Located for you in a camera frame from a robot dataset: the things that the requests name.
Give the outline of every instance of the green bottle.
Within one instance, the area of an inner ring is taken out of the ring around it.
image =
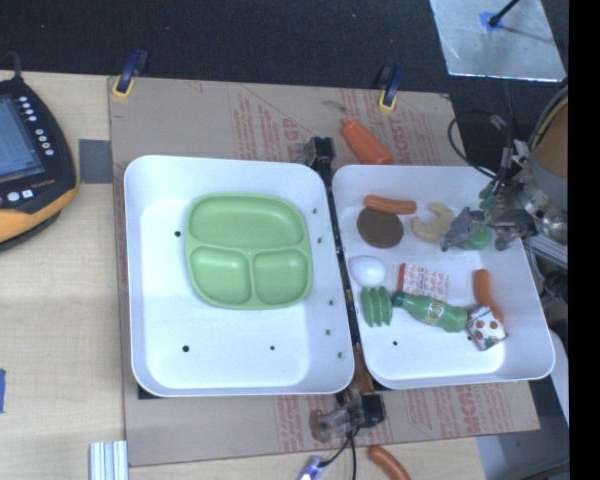
[[[460,332],[467,324],[467,310],[451,306],[427,295],[410,295],[397,291],[391,302],[394,307],[406,309],[416,320],[448,332]]]

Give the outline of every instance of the toy bottle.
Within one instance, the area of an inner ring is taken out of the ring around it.
[[[394,307],[406,309],[416,320],[442,327],[448,332],[459,332],[467,323],[467,310],[427,295],[410,295],[397,291],[391,302]]]
[[[357,119],[349,120],[343,117],[342,135],[353,150],[360,163],[367,165],[383,165],[393,162],[393,155],[387,147],[378,140]]]

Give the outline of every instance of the green plate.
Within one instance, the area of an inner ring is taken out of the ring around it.
[[[213,306],[282,308],[311,288],[307,224],[279,197],[223,192],[196,199],[185,248],[191,284]]]

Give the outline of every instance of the white egg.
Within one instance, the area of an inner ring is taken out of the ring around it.
[[[349,274],[362,287],[380,286],[387,275],[384,263],[374,256],[356,256],[349,260]]]

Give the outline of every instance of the white tray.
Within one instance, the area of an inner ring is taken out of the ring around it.
[[[371,328],[361,312],[361,287],[351,279],[365,363],[380,384],[409,389],[530,380],[545,377],[553,368],[553,344],[520,240],[505,251],[497,251],[492,240],[481,251],[442,252],[439,245],[412,234],[413,215],[400,216],[405,234],[390,249],[372,247],[358,233],[357,217],[368,194],[414,200],[414,215],[428,221],[434,217],[427,208],[431,203],[446,204],[456,215],[465,206],[477,210],[479,193],[489,181],[471,167],[351,165],[336,172],[333,192],[347,260],[359,255],[381,259],[388,271],[383,286],[390,293],[396,290],[401,263],[448,276],[446,301],[464,307],[475,305],[474,271],[487,269],[491,294],[509,333],[502,343],[480,351],[464,331],[448,333],[399,308],[394,308],[389,326]]]
[[[187,274],[186,210],[199,196],[283,197],[303,214],[313,257],[307,297],[288,308],[207,305]],[[157,396],[335,393],[354,360],[324,184],[300,164],[145,156],[125,172],[132,367]]]

